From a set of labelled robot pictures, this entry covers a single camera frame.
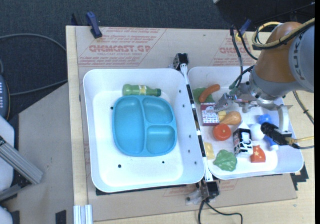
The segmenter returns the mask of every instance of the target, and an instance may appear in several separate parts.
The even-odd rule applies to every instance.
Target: toy sausage
[[[220,88],[221,87],[219,84],[214,84],[206,88],[199,96],[199,101],[203,103],[210,94],[212,94],[215,91],[218,91]]]

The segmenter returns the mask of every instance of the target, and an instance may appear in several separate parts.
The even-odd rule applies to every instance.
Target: red tomato
[[[220,123],[213,128],[213,135],[216,138],[216,140],[225,141],[231,137],[232,132],[227,124]]]

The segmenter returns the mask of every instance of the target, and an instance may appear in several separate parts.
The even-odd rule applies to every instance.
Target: plastic bottle
[[[150,96],[161,96],[161,89],[152,89],[147,85],[131,85],[125,84],[122,89],[124,96],[127,95],[150,95]]]

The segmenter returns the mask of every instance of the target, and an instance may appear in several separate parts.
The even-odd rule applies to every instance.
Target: green bottle cap
[[[156,89],[156,96],[157,97],[161,96],[161,93],[162,93],[161,89]]]

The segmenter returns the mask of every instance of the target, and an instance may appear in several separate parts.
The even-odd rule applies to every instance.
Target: black clamp
[[[86,14],[86,19],[88,21],[88,24],[90,26],[92,26],[91,32],[92,32],[93,36],[95,38],[102,37],[103,35],[102,35],[102,32],[99,29],[99,25],[98,25],[98,22],[97,22],[96,15],[92,11],[89,11]]]

